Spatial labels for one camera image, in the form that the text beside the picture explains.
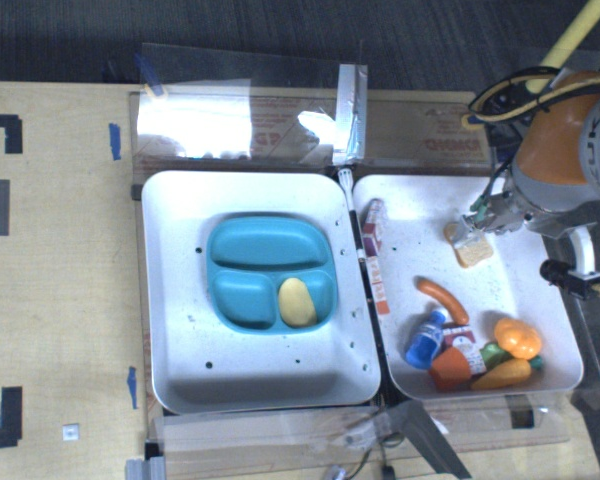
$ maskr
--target blue plate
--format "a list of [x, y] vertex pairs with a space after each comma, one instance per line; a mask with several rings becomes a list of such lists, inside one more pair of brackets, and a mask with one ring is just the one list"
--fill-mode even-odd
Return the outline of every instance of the blue plate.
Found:
[[[207, 280], [218, 317], [249, 333], [290, 334], [324, 325], [338, 299], [335, 266], [326, 237], [308, 222], [278, 216], [236, 217], [220, 223], [207, 243]], [[280, 285], [303, 281], [318, 316], [312, 327], [284, 323]]]

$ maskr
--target blue bottle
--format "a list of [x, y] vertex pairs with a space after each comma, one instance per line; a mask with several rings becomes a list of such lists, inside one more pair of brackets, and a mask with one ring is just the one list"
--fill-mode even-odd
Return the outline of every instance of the blue bottle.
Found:
[[428, 320], [416, 330], [405, 359], [414, 368], [428, 370], [442, 345], [442, 326], [449, 318], [446, 309], [434, 309]]

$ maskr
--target yellow pole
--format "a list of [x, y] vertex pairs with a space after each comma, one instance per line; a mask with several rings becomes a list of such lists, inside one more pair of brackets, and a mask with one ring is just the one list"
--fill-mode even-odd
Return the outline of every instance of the yellow pole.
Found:
[[[561, 68], [585, 37], [600, 21], [600, 0], [589, 0], [546, 55], [541, 66]], [[538, 94], [550, 80], [531, 80], [527, 89]]]

